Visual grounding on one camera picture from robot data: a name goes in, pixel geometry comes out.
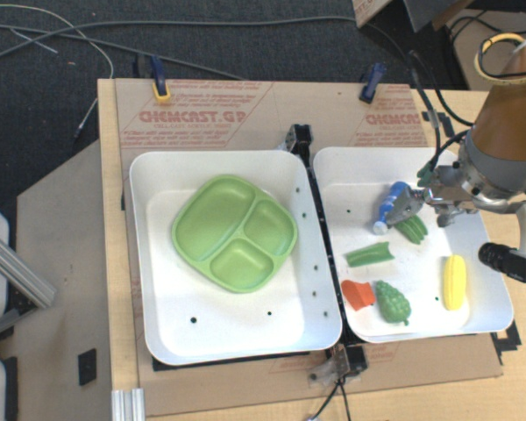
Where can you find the thin black rod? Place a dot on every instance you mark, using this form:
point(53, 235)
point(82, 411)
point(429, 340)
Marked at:
point(322, 217)

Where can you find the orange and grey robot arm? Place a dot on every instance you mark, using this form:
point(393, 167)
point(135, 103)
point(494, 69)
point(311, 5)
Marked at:
point(504, 116)

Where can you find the green celery piece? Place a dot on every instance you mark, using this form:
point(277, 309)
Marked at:
point(368, 254)

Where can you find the green divided plate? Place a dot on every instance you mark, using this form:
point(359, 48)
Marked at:
point(228, 217)

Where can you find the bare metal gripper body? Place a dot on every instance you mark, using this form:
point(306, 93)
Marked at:
point(453, 189)

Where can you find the black cylinder on white bracket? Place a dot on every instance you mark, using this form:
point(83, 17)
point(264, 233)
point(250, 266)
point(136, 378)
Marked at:
point(506, 259)

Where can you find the brown cardboard board, red print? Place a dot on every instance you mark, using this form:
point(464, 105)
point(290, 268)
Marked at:
point(254, 116)

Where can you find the green pea pods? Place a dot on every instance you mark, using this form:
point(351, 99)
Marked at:
point(414, 230)

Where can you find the orange carrot piece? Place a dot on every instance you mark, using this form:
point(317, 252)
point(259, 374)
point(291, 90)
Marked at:
point(357, 295)

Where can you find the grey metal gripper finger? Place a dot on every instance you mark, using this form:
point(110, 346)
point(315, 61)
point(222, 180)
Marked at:
point(404, 206)

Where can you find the yellow corn cob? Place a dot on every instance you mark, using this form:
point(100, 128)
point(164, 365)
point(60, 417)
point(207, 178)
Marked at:
point(454, 283)

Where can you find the blue and white bottle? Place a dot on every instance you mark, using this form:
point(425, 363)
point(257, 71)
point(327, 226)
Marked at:
point(389, 200)

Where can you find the white plastic tray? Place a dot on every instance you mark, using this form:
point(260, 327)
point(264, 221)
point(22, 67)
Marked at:
point(228, 323)
point(416, 274)

